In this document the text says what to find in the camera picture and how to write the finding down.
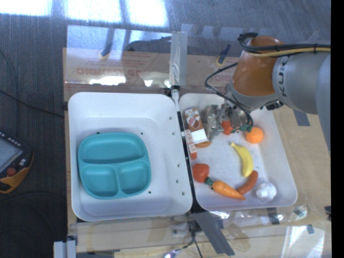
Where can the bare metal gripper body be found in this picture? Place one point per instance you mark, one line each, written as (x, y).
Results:
(215, 114)

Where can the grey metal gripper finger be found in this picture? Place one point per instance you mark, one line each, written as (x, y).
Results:
(235, 119)
(215, 134)

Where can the small red toy fruit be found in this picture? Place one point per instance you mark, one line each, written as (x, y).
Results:
(227, 127)

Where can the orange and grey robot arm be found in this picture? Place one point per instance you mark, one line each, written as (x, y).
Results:
(295, 85)

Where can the brown and white carton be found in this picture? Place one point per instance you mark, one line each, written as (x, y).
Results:
(194, 122)

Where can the orange fruit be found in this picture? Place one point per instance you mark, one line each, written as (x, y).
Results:
(254, 135)

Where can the red and white packet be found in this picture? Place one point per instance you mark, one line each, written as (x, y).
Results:
(192, 148)

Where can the white plastic tray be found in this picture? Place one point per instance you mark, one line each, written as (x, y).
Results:
(223, 160)
(121, 111)

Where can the yellow banana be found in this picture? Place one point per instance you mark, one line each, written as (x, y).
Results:
(246, 158)

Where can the orange carrot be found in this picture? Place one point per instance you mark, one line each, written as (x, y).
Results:
(227, 190)

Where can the brown sausage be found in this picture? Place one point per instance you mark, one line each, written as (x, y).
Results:
(248, 184)

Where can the brown cardboard board, red print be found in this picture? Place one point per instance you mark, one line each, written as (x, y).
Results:
(301, 154)

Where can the white garlic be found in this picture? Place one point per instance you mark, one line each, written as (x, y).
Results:
(266, 191)

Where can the teal divided plate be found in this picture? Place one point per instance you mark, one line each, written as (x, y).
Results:
(113, 165)

